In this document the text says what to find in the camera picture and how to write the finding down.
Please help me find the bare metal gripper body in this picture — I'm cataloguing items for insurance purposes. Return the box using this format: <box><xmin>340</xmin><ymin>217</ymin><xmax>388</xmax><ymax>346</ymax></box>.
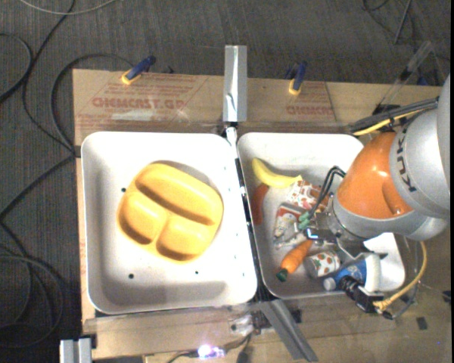
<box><xmin>305</xmin><ymin>209</ymin><xmax>344</xmax><ymax>247</ymax></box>

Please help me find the white can with red print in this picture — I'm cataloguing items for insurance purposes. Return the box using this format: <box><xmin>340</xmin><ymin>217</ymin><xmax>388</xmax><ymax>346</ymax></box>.
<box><xmin>303</xmin><ymin>250</ymin><xmax>342</xmax><ymax>279</ymax></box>

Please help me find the white and red packet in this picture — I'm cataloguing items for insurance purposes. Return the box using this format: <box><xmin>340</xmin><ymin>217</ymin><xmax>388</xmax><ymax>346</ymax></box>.
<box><xmin>273</xmin><ymin>203</ymin><xmax>308</xmax><ymax>247</ymax></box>

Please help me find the white carton with red pattern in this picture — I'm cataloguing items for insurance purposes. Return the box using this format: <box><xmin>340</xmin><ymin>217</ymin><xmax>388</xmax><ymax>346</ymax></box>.
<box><xmin>285</xmin><ymin>179</ymin><xmax>324</xmax><ymax>210</ymax></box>

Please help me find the orange carrot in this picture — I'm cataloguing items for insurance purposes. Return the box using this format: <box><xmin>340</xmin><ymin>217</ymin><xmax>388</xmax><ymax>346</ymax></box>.
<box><xmin>275</xmin><ymin>239</ymin><xmax>314</xmax><ymax>283</ymax></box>

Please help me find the blue and white bottle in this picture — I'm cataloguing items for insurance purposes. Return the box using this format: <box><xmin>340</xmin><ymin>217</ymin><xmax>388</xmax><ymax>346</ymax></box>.
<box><xmin>322</xmin><ymin>254</ymin><xmax>381</xmax><ymax>292</ymax></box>

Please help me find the red sausage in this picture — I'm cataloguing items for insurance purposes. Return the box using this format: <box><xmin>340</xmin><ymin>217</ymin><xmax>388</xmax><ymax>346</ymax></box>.
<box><xmin>250</xmin><ymin>184</ymin><xmax>270</xmax><ymax>226</ymax></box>

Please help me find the yellow banana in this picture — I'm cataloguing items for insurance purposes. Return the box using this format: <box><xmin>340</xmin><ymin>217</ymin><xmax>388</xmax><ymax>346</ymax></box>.
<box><xmin>251</xmin><ymin>157</ymin><xmax>303</xmax><ymax>189</ymax></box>

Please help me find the white plastic tray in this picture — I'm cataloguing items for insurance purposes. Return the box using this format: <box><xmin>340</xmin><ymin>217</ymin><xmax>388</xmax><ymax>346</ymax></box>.
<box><xmin>80</xmin><ymin>131</ymin><xmax>259</xmax><ymax>315</ymax></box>
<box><xmin>236</xmin><ymin>132</ymin><xmax>407</xmax><ymax>300</ymax></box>

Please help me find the yellow divided plate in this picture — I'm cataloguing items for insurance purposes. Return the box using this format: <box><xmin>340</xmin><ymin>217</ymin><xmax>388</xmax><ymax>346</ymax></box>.
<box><xmin>116</xmin><ymin>162</ymin><xmax>225</xmax><ymax>263</ymax></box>

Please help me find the brown cardboard board red print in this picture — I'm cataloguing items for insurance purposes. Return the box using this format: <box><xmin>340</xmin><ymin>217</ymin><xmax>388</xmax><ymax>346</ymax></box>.
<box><xmin>71</xmin><ymin>68</ymin><xmax>444</xmax><ymax>359</ymax></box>

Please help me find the black cylinder on white bracket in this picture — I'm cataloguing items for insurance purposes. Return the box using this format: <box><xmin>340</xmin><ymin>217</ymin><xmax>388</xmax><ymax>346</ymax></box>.
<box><xmin>339</xmin><ymin>253</ymin><xmax>385</xmax><ymax>314</ymax></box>

